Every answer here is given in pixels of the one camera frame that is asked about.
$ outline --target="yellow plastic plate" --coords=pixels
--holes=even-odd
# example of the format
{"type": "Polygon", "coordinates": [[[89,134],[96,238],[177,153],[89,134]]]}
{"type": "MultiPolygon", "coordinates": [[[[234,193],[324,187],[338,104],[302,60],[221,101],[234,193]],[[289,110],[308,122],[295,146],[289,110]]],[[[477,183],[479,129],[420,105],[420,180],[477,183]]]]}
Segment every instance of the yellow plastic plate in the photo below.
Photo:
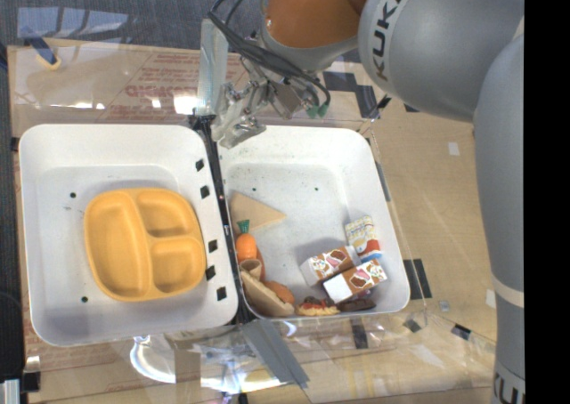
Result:
{"type": "Polygon", "coordinates": [[[87,205],[84,227],[95,282],[116,300],[178,295],[196,287],[206,271],[196,214],[172,190],[103,192],[87,205]]]}

